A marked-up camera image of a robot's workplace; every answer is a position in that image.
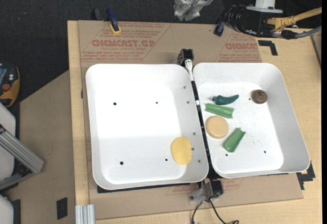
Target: yellow and black tool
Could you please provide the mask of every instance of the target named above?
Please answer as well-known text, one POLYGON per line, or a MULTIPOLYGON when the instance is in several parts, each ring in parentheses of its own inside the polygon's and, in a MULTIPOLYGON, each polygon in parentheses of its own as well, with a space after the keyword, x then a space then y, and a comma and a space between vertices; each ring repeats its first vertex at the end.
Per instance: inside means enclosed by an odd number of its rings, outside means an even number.
POLYGON ((19 92, 19 71, 14 65, 0 62, 0 102, 5 107, 11 107, 19 92))

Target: gray cable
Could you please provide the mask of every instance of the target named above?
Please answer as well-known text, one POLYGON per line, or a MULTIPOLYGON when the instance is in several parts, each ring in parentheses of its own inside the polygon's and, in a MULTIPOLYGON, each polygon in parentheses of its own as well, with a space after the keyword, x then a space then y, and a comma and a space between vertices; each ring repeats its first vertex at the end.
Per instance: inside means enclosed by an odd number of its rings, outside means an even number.
POLYGON ((310 30, 310 31, 306 31, 306 32, 303 32, 303 33, 297 33, 294 37, 295 38, 303 38, 303 37, 307 37, 307 36, 310 36, 318 31, 321 30, 321 26, 313 29, 313 30, 310 30))

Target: red button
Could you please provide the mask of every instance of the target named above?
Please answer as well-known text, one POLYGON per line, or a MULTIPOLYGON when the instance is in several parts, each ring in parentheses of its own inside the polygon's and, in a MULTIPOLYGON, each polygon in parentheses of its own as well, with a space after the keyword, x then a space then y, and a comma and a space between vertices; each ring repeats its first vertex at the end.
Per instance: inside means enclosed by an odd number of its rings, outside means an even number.
POLYGON ((6 92, 6 91, 10 90, 10 84, 5 83, 5 84, 2 85, 1 88, 6 92))

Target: dark floor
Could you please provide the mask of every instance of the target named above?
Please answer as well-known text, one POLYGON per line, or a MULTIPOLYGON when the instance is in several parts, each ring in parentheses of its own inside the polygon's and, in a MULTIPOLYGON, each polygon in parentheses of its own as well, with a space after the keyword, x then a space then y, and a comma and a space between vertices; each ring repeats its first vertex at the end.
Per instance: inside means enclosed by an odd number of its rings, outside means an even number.
MULTIPOLYGON (((174 0, 0 0, 0 61, 21 74, 18 101, 68 69, 67 20, 90 19, 94 7, 110 7, 120 21, 180 22, 174 0)), ((215 0, 190 23, 214 24, 222 9, 254 0, 215 0)), ((322 0, 276 0, 276 8, 293 15, 321 7, 322 0)), ((299 21, 300 28, 321 25, 321 15, 299 21)))

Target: yellow oval object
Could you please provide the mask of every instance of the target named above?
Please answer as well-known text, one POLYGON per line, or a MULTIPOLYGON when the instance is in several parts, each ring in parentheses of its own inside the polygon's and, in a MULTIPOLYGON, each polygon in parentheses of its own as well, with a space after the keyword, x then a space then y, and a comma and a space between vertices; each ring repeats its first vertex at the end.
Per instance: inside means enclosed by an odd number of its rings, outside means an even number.
POLYGON ((192 160, 192 146, 187 137, 175 138, 171 145, 171 151, 177 164, 185 166, 192 160))
POLYGON ((228 133, 228 123, 223 117, 212 116, 207 119, 205 129, 211 137, 221 139, 228 133))

